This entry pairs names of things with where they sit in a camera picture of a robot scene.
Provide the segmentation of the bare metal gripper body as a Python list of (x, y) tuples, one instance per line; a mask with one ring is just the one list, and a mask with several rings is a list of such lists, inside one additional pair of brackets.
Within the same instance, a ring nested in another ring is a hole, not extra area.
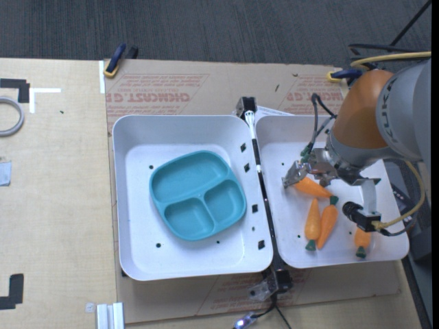
[(319, 181), (322, 175), (332, 175), (334, 180), (342, 180), (350, 186), (360, 186), (366, 181), (377, 185), (381, 181), (380, 178), (362, 176), (364, 167), (350, 163), (329, 148), (314, 148), (302, 156), (301, 162), (306, 164), (308, 173)]

